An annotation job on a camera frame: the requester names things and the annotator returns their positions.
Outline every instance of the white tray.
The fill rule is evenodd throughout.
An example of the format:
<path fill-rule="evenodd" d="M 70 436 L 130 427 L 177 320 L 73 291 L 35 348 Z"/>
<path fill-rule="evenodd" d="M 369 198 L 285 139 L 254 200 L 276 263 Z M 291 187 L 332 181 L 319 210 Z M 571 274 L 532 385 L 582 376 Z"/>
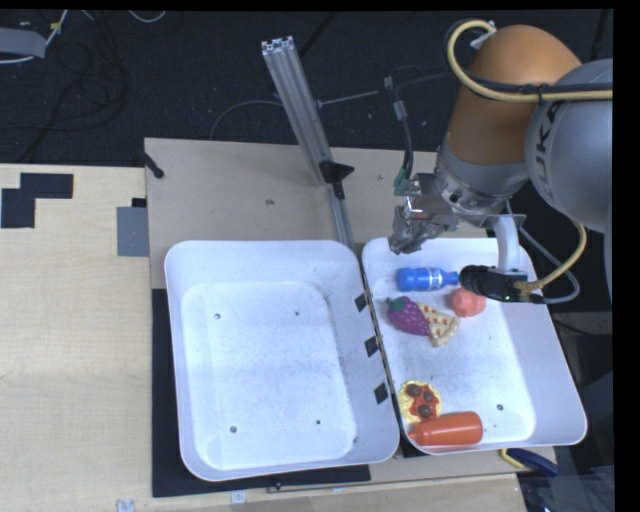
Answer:
<path fill-rule="evenodd" d="M 180 450 L 193 474 L 221 481 L 395 452 L 385 369 L 366 349 L 375 330 L 344 245 L 187 241 L 165 273 Z"/>
<path fill-rule="evenodd" d="M 369 242 L 362 254 L 392 387 L 410 379 L 433 385 L 442 398 L 442 413 L 475 411 L 483 427 L 482 441 L 470 446 L 419 446 L 428 454 L 510 447 L 570 445 L 585 435 L 587 423 L 548 309 L 530 303 L 487 300 L 486 309 L 462 318 L 446 345 L 399 331 L 387 318 L 387 297 L 406 295 L 454 315 L 455 290 L 400 292 L 395 274 L 401 267 L 441 267 L 460 271 L 466 265 L 495 266 L 496 239 L 438 238 L 422 250 L 396 255 L 384 238 Z M 520 269 L 536 279 L 531 261 L 520 251 Z M 403 420 L 406 435 L 408 424 Z"/>

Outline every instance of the wooden table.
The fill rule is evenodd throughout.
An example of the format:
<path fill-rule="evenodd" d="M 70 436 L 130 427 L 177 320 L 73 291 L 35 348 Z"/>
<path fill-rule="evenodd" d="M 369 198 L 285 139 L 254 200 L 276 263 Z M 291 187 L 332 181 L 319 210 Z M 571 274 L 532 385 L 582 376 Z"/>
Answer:
<path fill-rule="evenodd" d="M 185 151 L 192 159 L 180 160 L 182 167 L 213 157 L 213 168 L 235 176 L 256 158 L 275 172 L 300 157 L 297 147 L 244 146 L 155 139 L 147 141 L 147 152 L 169 177 L 172 158 Z M 391 202 L 381 205 L 371 193 L 357 199 L 355 191 L 378 184 L 388 194 L 402 155 L 338 149 L 334 156 L 365 169 L 345 182 L 354 198 L 356 241 L 386 236 Z M 417 155 L 417 165 L 432 158 Z M 148 187 L 150 172 L 142 168 L 3 164 L 0 188 L 19 188 L 21 173 L 73 174 L 74 188 L 71 199 L 36 199 L 34 228 L 0 229 L 0 508 L 113 511 L 118 500 L 130 499 L 136 511 L 422 511 L 426 504 L 448 511 L 525 510 L 515 469 L 496 452 L 397 455 L 372 465 L 365 484 L 153 498 L 150 290 L 153 261 L 163 249 L 152 242 L 150 257 L 119 256 L 116 211 L 132 198 L 151 199 L 148 188 L 156 184 Z M 224 202 L 228 194 L 219 190 Z M 256 201 L 273 206 L 262 196 Z M 353 209 L 359 201 L 366 215 Z M 249 203 L 249 210 L 257 208 Z M 168 206 L 150 201 L 151 231 L 159 229 L 154 216 Z M 385 222 L 372 227 L 374 210 L 384 212 Z M 154 240 L 172 236 L 168 227 Z M 454 236 L 477 233 L 463 229 Z M 554 457 L 551 447 L 538 451 Z"/>

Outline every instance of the metal pole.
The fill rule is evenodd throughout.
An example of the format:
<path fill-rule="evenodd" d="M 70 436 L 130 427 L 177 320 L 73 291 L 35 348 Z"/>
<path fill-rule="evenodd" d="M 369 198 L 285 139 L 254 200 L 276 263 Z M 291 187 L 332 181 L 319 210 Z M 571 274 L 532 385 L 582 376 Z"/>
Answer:
<path fill-rule="evenodd" d="M 333 162 L 333 157 L 293 38 L 263 42 L 262 55 L 316 184 L 326 183 L 320 163 Z M 338 240 L 353 249 L 353 234 L 344 199 L 336 197 L 329 184 L 327 189 Z"/>

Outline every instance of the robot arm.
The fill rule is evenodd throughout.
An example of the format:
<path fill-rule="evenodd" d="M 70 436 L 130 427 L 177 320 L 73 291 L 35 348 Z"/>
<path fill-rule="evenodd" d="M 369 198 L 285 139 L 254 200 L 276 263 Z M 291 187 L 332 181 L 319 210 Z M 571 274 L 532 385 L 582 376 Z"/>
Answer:
<path fill-rule="evenodd" d="M 456 69 L 452 55 L 455 34 L 468 27 L 484 28 L 490 35 L 465 73 Z M 494 229 L 497 267 L 466 269 L 462 286 L 497 300 L 531 300 L 526 274 L 514 267 L 516 228 L 524 216 L 501 212 L 530 179 L 540 195 L 574 223 L 604 232 L 611 205 L 613 62 L 581 65 L 543 30 L 514 25 L 495 31 L 477 21 L 458 25 L 447 48 L 452 69 L 465 87 L 434 172 L 417 173 L 405 187 L 396 187 L 406 200 L 396 207 L 389 247 L 397 254 L 419 250 L 426 240 L 457 229 L 460 220 Z M 483 84 L 511 89 L 501 92 Z M 519 84 L 520 90 L 512 92 L 508 84 Z"/>

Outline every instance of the black bracket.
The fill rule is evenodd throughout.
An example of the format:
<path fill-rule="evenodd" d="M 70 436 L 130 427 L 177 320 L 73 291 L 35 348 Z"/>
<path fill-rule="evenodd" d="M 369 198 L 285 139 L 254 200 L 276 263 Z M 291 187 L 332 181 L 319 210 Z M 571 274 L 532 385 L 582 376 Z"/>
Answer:
<path fill-rule="evenodd" d="M 333 184 L 333 193 L 338 199 L 344 199 L 342 180 L 354 171 L 350 165 L 339 164 L 331 160 L 320 162 L 320 172 L 327 183 Z"/>

